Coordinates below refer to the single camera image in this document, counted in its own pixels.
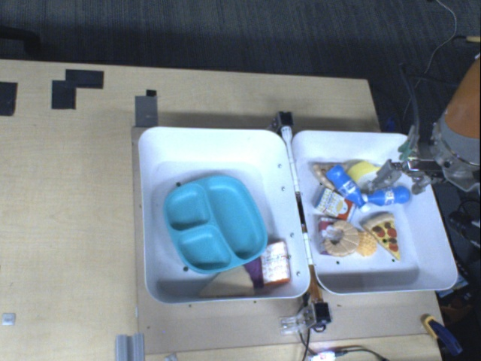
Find yellow round waffle biscuit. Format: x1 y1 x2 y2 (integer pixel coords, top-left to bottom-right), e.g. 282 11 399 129
354 230 378 259

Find black block with wires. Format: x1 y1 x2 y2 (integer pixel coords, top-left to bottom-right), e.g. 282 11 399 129
275 111 295 129
313 302 334 331

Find beige toy biscuit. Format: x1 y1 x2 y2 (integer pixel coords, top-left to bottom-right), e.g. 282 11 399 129
312 162 340 188

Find thin black and white rod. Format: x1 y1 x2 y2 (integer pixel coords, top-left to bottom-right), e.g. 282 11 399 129
280 125 321 305

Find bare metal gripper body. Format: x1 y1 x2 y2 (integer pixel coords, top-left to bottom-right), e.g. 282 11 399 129
401 156 481 193

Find blue and white bottle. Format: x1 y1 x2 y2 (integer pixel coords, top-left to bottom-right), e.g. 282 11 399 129
325 164 371 212
365 185 412 208

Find yellow pizza slice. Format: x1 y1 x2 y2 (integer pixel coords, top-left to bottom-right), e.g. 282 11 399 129
361 211 402 262

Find purple toy eggplant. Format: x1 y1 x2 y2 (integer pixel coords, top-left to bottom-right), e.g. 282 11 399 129
243 256 265 290

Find white plastic tray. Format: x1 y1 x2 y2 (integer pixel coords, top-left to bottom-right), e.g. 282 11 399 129
137 126 312 305
291 129 459 296

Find blue divided plate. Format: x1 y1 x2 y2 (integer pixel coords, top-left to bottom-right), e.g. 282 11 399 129
162 174 269 276

